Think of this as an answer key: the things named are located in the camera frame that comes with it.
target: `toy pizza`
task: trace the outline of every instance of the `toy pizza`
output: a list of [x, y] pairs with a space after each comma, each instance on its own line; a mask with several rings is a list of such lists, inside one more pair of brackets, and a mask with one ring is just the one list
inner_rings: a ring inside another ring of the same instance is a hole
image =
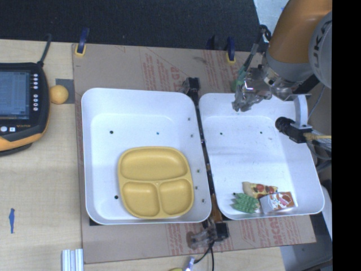
[[243, 192], [249, 196], [259, 199], [265, 195], [277, 192], [278, 187], [266, 186], [261, 183], [243, 182]]

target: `wooden table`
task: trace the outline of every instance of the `wooden table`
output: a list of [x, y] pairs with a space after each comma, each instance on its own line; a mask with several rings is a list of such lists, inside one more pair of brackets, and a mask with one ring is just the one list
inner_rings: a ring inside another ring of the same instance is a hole
[[[37, 62], [45, 41], [0, 40], [0, 62]], [[44, 72], [73, 79], [72, 44], [52, 42]], [[61, 252], [82, 248], [74, 104], [51, 105], [45, 135], [17, 154], [0, 157], [0, 270], [61, 270]], [[9, 214], [15, 210], [14, 233]], [[168, 271], [188, 256], [86, 264], [84, 270]], [[214, 254], [215, 270], [285, 270], [280, 248]], [[194, 271], [211, 270], [207, 255]]]

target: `cardboard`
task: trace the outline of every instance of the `cardboard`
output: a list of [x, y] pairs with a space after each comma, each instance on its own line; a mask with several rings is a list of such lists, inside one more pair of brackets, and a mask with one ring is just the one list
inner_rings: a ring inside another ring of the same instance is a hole
[[[188, 246], [187, 238], [203, 230], [196, 224], [97, 225], [85, 208], [81, 97], [90, 88], [179, 91], [187, 77], [200, 79], [200, 96], [230, 93], [231, 83], [248, 53], [236, 52], [230, 64], [219, 50], [87, 45], [83, 57], [73, 54], [81, 226], [85, 264], [204, 253]], [[251, 66], [257, 66], [256, 55]], [[230, 237], [214, 252], [314, 243], [310, 216], [227, 221]]]

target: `white tray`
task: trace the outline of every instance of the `white tray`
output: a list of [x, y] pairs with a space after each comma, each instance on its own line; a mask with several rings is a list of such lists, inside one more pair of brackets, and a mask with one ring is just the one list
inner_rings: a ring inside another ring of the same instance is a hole
[[[309, 148], [275, 127], [280, 116], [295, 120], [294, 103], [273, 97], [247, 112], [236, 112], [234, 99], [234, 94], [209, 93], [199, 103], [220, 211], [233, 220], [319, 213], [324, 196]], [[244, 181], [290, 191], [297, 206], [273, 213], [237, 211], [233, 193], [243, 193]]]
[[[94, 88], [83, 95], [81, 106], [86, 209], [95, 222], [119, 225], [202, 222], [208, 218], [212, 205], [191, 98], [175, 92]], [[124, 207], [117, 163], [124, 151], [143, 146], [173, 147], [187, 158], [194, 186], [194, 203], [187, 213], [143, 219]]]

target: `yellow plate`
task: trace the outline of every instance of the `yellow plate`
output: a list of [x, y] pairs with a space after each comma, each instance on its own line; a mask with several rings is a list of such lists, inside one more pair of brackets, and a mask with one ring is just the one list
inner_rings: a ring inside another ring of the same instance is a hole
[[172, 147], [136, 147], [118, 161], [120, 194], [125, 208], [138, 218], [185, 214], [194, 201], [186, 157]]

